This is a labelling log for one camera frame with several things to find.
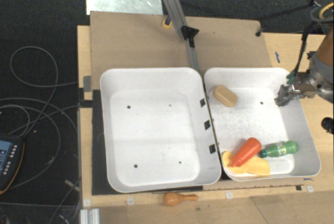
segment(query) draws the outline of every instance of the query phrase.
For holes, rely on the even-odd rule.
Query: green bottle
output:
[[[260,151],[260,157],[280,157],[283,155],[294,154],[297,151],[297,145],[292,140],[285,143],[272,145],[268,149]]]

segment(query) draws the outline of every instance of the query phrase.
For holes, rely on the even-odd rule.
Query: white tray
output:
[[[219,179],[221,164],[195,70],[111,69],[100,84],[108,181],[115,190],[159,190]]]
[[[274,98],[289,72],[282,68],[212,68],[204,81],[214,130],[220,152],[236,152],[249,137],[257,138],[263,148],[267,145],[293,140],[298,150],[293,155],[266,158],[270,176],[249,173],[234,174],[224,168],[236,181],[286,178],[316,175],[321,168],[300,100],[278,107]],[[238,96],[235,107],[229,108],[213,97],[217,85],[224,85]]]

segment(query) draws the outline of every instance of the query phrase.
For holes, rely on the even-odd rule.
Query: black knob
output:
[[[321,126],[330,134],[333,134],[333,125],[334,120],[330,117],[324,118],[321,122]]]

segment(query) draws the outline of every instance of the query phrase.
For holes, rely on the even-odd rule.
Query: yellow cable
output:
[[[323,8],[321,9],[321,11],[319,12],[319,18],[320,18],[320,19],[324,19],[324,16],[323,16],[324,12],[325,12],[326,10],[328,10],[330,7],[332,7],[333,5],[334,5],[334,2],[329,3],[328,5],[326,5],[325,7],[323,7]]]

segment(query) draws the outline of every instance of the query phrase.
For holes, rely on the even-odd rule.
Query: multimeter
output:
[[[25,143],[21,137],[0,135],[0,194],[10,187],[20,168]]]

